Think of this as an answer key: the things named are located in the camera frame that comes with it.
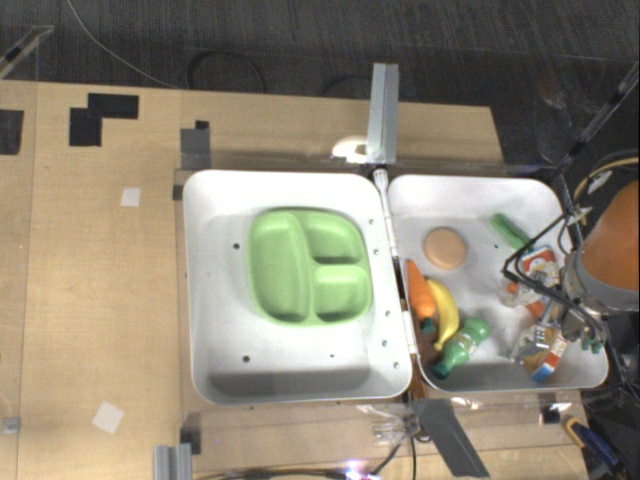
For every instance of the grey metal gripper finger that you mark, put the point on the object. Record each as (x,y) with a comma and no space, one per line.
(552,314)
(541,336)

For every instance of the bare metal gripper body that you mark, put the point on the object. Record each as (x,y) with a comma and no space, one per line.
(577,324)

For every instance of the orange white blue carton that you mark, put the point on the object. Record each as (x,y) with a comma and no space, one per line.
(547,360)

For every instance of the orange and clear packet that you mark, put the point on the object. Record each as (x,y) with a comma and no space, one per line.
(525,295)

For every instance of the red and white carton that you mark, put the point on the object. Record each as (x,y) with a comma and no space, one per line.
(540,263)

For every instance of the white plastic tray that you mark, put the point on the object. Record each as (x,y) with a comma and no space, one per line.
(225,288)
(480,288)

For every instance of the green bottle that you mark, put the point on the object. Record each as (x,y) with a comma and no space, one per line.
(462,345)

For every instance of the yellow banana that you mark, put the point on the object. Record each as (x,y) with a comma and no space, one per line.
(447,308)

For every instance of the tan round biscuit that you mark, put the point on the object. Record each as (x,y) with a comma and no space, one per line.
(445,248)

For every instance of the orange carrot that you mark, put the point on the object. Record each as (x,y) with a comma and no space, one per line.
(420,293)

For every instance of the green divided plate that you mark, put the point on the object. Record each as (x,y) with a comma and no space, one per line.
(280,268)

